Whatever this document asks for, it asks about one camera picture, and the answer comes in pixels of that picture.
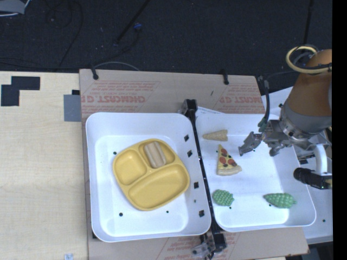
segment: toy pizza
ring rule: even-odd
[[[217,174],[220,176],[230,176],[242,171],[233,157],[229,155],[228,151],[223,148],[222,145],[218,145],[218,162],[217,162]]]

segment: dark background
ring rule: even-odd
[[[98,68],[281,73],[269,80],[273,92],[295,83],[285,62],[291,48],[332,48],[332,0],[150,0],[142,8],[145,2],[31,0],[24,15],[2,12],[0,70],[77,73],[117,62]]]

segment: white tray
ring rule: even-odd
[[[100,240],[119,242],[208,231],[211,215],[188,118],[176,113],[95,113],[87,119],[86,137],[92,229]],[[117,184],[112,162],[114,152],[152,138],[165,141],[177,153],[189,172],[190,186],[163,207],[141,211],[126,199]]]
[[[274,157],[270,148],[262,142],[255,151],[240,156],[238,147],[251,131],[258,133],[258,123],[264,115],[259,114],[201,114],[196,127],[200,140],[206,177],[212,194],[217,189],[234,195],[231,209],[213,202],[218,225],[226,231],[238,232],[258,229],[308,226],[316,219],[307,185],[293,177],[299,167],[293,147],[283,148]],[[202,135],[222,129],[228,130],[228,141],[205,140]],[[221,144],[242,171],[228,176],[216,174],[217,148]],[[287,192],[297,201],[290,209],[270,206],[263,195]]]

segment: yellow divided bowl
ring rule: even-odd
[[[153,168],[145,146],[158,142],[166,163]],[[175,151],[164,141],[147,139],[118,153],[113,160],[113,174],[130,203],[139,210],[151,211],[184,193],[190,178]]]

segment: green toy vegetable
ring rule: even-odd
[[[235,200],[233,198],[232,193],[229,193],[228,191],[224,191],[224,190],[214,191],[214,193],[212,194],[212,198],[216,204],[222,205],[222,206],[230,206]]]
[[[290,208],[297,203],[289,193],[269,193],[264,195],[264,198],[278,208]]]

